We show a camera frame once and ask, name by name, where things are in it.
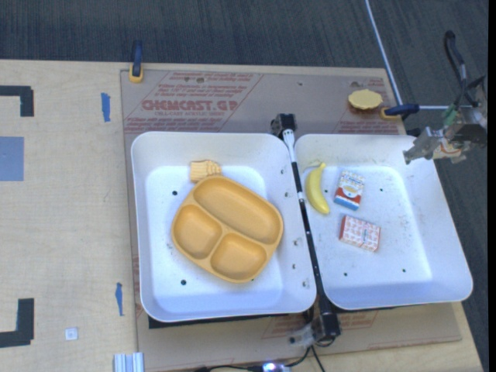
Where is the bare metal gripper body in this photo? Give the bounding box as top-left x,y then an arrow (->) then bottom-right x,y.
443,75 -> 488,150

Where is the yellow round scalloped biscuit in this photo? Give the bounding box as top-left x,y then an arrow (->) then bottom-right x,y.
347,88 -> 384,112

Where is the white plastic tray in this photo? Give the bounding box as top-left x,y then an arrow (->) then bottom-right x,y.
293,133 -> 474,312
130,131 -> 318,323

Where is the white red blue carton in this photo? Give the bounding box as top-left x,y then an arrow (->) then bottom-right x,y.
333,170 -> 367,212

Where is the orange and white packet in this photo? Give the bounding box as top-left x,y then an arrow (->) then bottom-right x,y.
338,215 -> 381,253

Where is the yellow banana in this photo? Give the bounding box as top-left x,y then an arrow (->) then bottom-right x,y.
305,162 -> 331,215

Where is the thin black and white rod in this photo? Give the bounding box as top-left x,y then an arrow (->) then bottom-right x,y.
282,129 -> 333,318

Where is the brown cardboard board red print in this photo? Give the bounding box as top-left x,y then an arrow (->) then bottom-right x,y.
119,63 -> 463,368

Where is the yellow divided plate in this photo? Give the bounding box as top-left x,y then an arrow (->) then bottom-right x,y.
170,174 -> 284,284

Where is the yellow toy biscuit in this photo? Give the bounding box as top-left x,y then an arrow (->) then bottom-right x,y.
189,159 -> 223,184

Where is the black block with thin wires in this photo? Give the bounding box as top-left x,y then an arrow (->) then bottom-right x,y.
311,311 -> 343,343
270,112 -> 298,137

